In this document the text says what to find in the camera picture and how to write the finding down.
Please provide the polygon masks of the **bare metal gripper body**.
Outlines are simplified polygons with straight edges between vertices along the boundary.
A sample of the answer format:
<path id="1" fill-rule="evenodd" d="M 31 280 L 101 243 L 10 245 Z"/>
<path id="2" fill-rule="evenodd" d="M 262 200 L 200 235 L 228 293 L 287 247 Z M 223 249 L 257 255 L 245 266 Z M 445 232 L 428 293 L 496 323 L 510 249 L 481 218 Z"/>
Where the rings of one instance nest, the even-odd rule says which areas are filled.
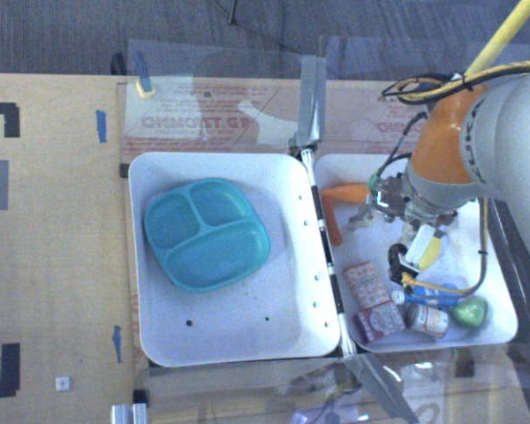
<path id="1" fill-rule="evenodd" d="M 400 218 L 415 230 L 423 225 L 437 228 L 449 226 L 457 217 L 454 208 L 436 206 L 422 198 L 410 184 L 405 173 L 378 179 L 375 184 L 374 206 L 391 220 Z"/>

